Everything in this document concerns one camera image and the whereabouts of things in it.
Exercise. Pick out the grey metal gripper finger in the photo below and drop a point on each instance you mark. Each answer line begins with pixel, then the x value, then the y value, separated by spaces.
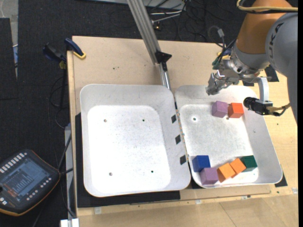
pixel 211 87
pixel 222 85

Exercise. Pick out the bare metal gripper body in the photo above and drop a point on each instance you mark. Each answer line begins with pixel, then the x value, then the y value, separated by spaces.
pixel 233 72

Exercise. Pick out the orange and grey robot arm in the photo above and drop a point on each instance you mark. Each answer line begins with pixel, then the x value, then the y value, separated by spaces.
pixel 256 29

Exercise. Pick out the purple cube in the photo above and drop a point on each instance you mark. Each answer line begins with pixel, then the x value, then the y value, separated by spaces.
pixel 219 109
pixel 209 176

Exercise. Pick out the reddish orange cube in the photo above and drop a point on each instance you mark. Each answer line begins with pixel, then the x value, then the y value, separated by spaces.
pixel 236 110

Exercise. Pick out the white plastic tray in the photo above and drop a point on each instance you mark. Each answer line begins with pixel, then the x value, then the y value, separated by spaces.
pixel 127 141
pixel 217 141

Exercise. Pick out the blue cube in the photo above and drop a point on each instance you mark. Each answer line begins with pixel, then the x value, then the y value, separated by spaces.
pixel 200 162

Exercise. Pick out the green cube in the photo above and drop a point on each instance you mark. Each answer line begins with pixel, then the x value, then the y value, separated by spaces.
pixel 250 163

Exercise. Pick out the pale wood board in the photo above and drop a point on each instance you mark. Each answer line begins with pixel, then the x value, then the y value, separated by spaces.
pixel 118 63

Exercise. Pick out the black cylinder on white bracket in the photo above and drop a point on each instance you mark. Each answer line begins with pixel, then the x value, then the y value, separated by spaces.
pixel 264 91

